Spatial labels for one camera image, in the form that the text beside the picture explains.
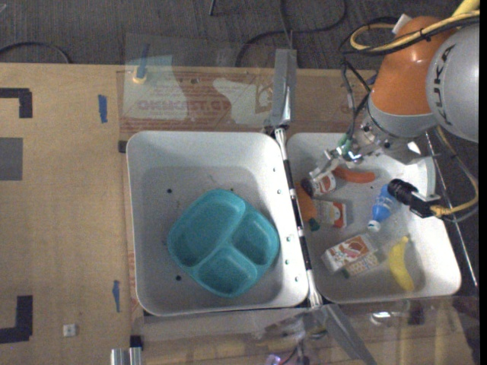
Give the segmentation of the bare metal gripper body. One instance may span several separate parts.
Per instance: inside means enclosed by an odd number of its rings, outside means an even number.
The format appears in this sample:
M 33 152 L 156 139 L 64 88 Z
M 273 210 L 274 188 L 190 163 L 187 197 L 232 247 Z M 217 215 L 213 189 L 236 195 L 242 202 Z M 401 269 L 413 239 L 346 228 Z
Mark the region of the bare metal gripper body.
M 393 142 L 394 136 L 384 131 L 373 119 L 354 121 L 339 138 L 336 146 L 324 151 L 324 158 L 330 163 L 360 163 L 367 156 L 382 151 Z

